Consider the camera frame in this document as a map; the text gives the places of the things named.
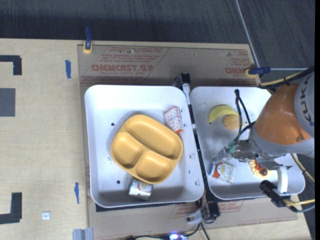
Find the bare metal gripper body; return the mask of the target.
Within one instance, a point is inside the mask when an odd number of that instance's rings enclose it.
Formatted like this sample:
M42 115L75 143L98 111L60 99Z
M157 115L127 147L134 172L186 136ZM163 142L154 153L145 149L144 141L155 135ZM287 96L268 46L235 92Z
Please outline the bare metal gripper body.
M275 159L264 151L262 151L253 139L239 140L231 142L231 156L241 162L246 160L256 160L258 162L271 161Z

